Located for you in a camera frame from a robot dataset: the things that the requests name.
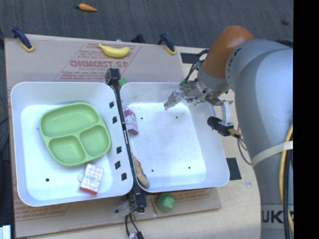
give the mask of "black tape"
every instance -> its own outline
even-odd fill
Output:
[[[229,173],[230,173],[230,181],[233,180],[241,180],[241,175],[239,172],[239,167],[237,164],[237,160],[235,157],[232,158],[226,158],[228,168],[229,168]]]
[[[197,59],[196,53],[180,53],[183,64],[192,64]]]

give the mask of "toy carrot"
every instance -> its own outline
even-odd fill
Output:
[[[75,7],[79,8],[81,10],[84,10],[84,11],[97,11],[95,8],[93,8],[92,6],[89,6],[85,3],[76,4]]]

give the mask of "blue clamp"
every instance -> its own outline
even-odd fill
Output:
[[[12,29],[15,38],[19,38],[21,41],[21,46],[27,51],[32,52],[34,50],[34,46],[30,43],[29,39],[25,36],[25,34],[16,26]]]
[[[165,44],[166,44],[166,47],[165,47],[166,51],[167,51],[170,55],[175,55],[176,50],[175,50],[174,44],[173,44],[173,42],[171,41],[171,39],[169,38],[169,36],[166,35],[165,33],[161,33],[161,34],[159,35],[159,37],[160,37],[160,40],[159,40],[158,44],[162,44],[163,41],[164,41]]]

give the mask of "white strap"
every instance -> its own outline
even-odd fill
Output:
[[[257,165],[260,161],[263,161],[264,159],[271,157],[284,150],[289,150],[293,148],[293,141],[285,141],[276,146],[270,147],[269,149],[265,149],[262,152],[258,153],[256,156],[254,156],[254,158],[251,160],[251,165],[254,168],[255,165]]]

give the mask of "gray carpet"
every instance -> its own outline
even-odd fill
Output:
[[[98,12],[74,8],[84,2]],[[176,46],[209,48],[227,26],[238,24],[256,38],[293,40],[294,0],[0,0],[0,28],[24,33],[130,42],[141,33],[156,44],[165,32]],[[290,23],[282,24],[288,17]],[[13,223],[4,52],[0,50],[0,227]]]

